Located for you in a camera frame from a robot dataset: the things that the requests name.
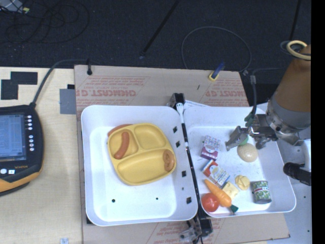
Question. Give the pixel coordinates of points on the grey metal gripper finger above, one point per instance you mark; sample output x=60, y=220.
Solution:
x=261, y=143
x=234, y=137

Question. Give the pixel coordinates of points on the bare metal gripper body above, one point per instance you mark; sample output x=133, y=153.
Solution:
x=264, y=129

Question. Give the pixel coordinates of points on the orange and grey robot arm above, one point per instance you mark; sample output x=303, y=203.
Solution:
x=294, y=85

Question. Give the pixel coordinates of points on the green round toy food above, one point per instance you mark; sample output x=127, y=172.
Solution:
x=245, y=140

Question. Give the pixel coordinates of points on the beige egg-shaped toy food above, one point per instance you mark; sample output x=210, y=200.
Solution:
x=247, y=152

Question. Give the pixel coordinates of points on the white plastic tray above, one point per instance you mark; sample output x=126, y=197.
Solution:
x=132, y=202
x=266, y=166

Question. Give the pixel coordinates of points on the purple and white carton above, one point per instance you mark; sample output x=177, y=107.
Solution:
x=210, y=147

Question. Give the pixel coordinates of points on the orange and white carton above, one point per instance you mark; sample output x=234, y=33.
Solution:
x=217, y=173

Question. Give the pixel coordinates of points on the pale yellow lumpy toy food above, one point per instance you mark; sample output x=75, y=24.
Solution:
x=242, y=182

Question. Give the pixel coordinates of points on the thin black and white rod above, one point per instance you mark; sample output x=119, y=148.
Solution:
x=188, y=146

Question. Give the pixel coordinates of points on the green and white can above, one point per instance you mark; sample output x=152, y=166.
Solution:
x=261, y=192

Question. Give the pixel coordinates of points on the white paper sheet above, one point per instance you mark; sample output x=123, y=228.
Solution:
x=195, y=103

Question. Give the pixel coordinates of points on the yellow cheese wedge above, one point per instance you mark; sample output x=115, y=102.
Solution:
x=231, y=190

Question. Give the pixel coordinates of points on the orange carrot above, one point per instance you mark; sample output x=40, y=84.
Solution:
x=219, y=193

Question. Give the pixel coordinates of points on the red tomato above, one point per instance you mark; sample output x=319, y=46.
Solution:
x=209, y=202

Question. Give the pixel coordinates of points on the yellow divided plate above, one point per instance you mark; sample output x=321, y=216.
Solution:
x=144, y=166

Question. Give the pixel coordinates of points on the brown cardboard board red print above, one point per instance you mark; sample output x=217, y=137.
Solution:
x=142, y=90

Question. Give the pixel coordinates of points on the orange sausage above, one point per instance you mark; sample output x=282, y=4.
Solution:
x=115, y=129
x=123, y=146

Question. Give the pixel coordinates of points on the black cylinder on white bracket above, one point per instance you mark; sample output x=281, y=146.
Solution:
x=295, y=171

